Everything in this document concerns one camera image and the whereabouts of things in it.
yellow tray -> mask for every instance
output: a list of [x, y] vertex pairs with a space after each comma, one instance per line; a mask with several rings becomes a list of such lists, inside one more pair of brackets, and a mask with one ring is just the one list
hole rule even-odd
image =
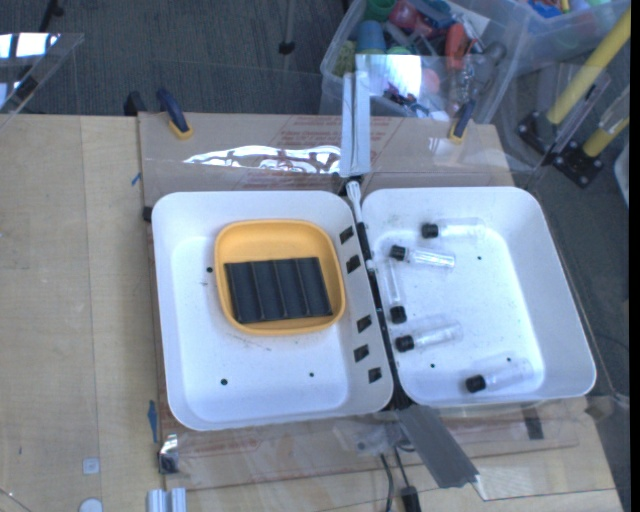
[[[241, 324], [234, 318], [225, 263], [307, 257], [320, 260], [331, 315], [251, 324]], [[216, 238], [214, 261], [222, 311], [241, 331], [262, 336], [304, 334], [326, 329], [344, 313], [346, 300], [340, 262], [329, 236], [311, 222], [269, 219], [229, 224]]]

clear plastic vial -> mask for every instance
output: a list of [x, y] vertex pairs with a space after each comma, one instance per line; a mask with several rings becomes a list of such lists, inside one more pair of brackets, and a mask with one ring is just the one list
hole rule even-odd
[[469, 377], [465, 386], [469, 393], [494, 391], [519, 384], [533, 377], [533, 367], [528, 359], [513, 359], [502, 368]]
[[407, 314], [402, 305], [402, 295], [400, 294], [400, 287], [398, 286], [398, 280], [394, 270], [394, 262], [390, 259], [385, 259], [382, 264], [382, 281], [384, 283], [384, 289], [387, 293], [387, 303], [389, 304], [389, 313], [391, 315], [391, 322], [394, 324], [401, 324], [407, 321]]
[[460, 322], [440, 322], [430, 327], [422, 328], [415, 335], [399, 336], [395, 339], [398, 352], [407, 352], [413, 349], [423, 349], [462, 339], [462, 326]]
[[432, 265], [435, 267], [453, 268], [456, 265], [456, 258], [453, 254], [427, 251], [424, 249], [410, 249], [401, 245], [391, 246], [389, 256], [398, 261]]
[[481, 238], [486, 231], [484, 221], [477, 217], [466, 219], [442, 219], [423, 224], [420, 228], [422, 238], [436, 237], [474, 237]]

floor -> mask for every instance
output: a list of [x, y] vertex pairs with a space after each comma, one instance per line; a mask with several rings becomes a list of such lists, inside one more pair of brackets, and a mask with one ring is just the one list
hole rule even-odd
[[[49, 30], [83, 33], [84, 43], [25, 112], [123, 115], [132, 91], [140, 93], [148, 110], [159, 110], [155, 91], [164, 86], [185, 111], [316, 114], [322, 95], [320, 63], [344, 6], [337, 0], [293, 3], [296, 46], [285, 70], [279, 44], [285, 39], [287, 0], [61, 1], [64, 14], [52, 17]], [[4, 1], [0, 34], [37, 31], [46, 4]], [[578, 129], [576, 140], [597, 127], [604, 109], [629, 82], [629, 69], [627, 44], [608, 67], [608, 92]], [[629, 131], [603, 151], [603, 169], [588, 187], [578, 187], [551, 166], [540, 167], [533, 181], [530, 169], [536, 157], [523, 152], [512, 128], [514, 112], [522, 118], [535, 108], [538, 84], [536, 73], [515, 79], [493, 122], [516, 180], [543, 204], [563, 248], [598, 367], [590, 412], [630, 510], [629, 209], [614, 174]]]

black vial cap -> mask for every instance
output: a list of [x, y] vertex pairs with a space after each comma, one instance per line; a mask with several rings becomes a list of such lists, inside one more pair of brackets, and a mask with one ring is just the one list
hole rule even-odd
[[398, 261], [402, 261], [404, 257], [407, 255], [407, 249], [405, 247], [401, 247], [399, 245], [391, 246], [391, 251], [389, 252], [389, 256]]
[[440, 234], [437, 224], [423, 224], [421, 232], [422, 238], [436, 238]]
[[391, 308], [391, 321], [394, 324], [402, 324], [407, 321], [407, 313], [404, 306], [394, 306]]
[[411, 336], [400, 336], [396, 338], [396, 348], [398, 352], [406, 352], [407, 350], [412, 350], [414, 347], [415, 344]]
[[484, 380], [482, 375], [474, 375], [465, 381], [465, 385], [467, 386], [469, 393], [477, 393], [478, 391], [486, 389], [487, 382]]

yellow pipe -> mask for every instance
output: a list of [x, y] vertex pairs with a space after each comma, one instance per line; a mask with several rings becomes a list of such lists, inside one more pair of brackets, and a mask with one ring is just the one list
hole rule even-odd
[[631, 6], [627, 8], [611, 31], [600, 42], [598, 47], [589, 56], [587, 61], [578, 71], [578, 74], [569, 82], [555, 104], [547, 112], [547, 119], [558, 125], [567, 116], [576, 102], [591, 87], [600, 72], [611, 62], [620, 48], [631, 37]]
[[613, 133], [609, 133], [608, 131], [603, 130], [602, 128], [598, 128], [595, 132], [593, 132], [593, 134], [591, 134], [591, 137], [589, 137], [587, 141], [582, 145], [582, 150], [585, 152], [587, 156], [590, 156], [591, 158], [597, 157], [600, 153], [602, 153], [602, 150], [609, 145], [609, 142], [615, 139], [616, 136], [622, 130], [624, 130], [624, 128], [628, 124], [629, 124], [629, 118], [627, 117], [626, 119], [618, 123], [615, 130], [613, 130]]

